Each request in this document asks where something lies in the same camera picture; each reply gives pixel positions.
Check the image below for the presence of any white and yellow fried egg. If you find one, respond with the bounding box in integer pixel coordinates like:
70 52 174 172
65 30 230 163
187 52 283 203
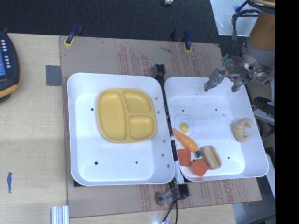
173 114 194 135

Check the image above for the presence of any thin black and white rod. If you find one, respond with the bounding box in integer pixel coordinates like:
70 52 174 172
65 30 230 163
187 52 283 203
158 75 185 184

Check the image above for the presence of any black cylinder on white bracket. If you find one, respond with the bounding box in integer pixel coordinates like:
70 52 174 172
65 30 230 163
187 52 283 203
251 78 276 126

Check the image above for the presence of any white plastic tray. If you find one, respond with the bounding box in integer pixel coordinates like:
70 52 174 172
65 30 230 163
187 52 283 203
164 76 270 182
67 72 176 187

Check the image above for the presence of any brown cardboard board, red print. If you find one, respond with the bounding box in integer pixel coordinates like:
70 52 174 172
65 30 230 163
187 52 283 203
58 35 263 219

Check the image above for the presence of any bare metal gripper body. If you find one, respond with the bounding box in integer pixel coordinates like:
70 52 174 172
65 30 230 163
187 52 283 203
223 55 273 84

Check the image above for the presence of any black block with thin wires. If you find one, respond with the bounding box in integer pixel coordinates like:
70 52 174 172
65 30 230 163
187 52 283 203
149 63 166 79
154 182 190 206

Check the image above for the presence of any yellow divided plate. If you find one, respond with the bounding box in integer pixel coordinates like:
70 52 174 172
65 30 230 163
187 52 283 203
96 88 157 144

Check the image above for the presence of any orange cube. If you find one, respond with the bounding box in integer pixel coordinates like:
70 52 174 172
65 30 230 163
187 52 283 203
191 159 210 177
177 148 192 168

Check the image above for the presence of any orange carrot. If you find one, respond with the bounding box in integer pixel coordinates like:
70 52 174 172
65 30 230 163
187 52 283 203
172 128 203 159

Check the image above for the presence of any beige croissant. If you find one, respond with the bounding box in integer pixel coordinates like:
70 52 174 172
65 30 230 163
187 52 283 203
232 118 254 143

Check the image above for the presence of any tan bread roll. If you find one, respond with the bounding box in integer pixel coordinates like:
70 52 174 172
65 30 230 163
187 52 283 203
200 145 222 170

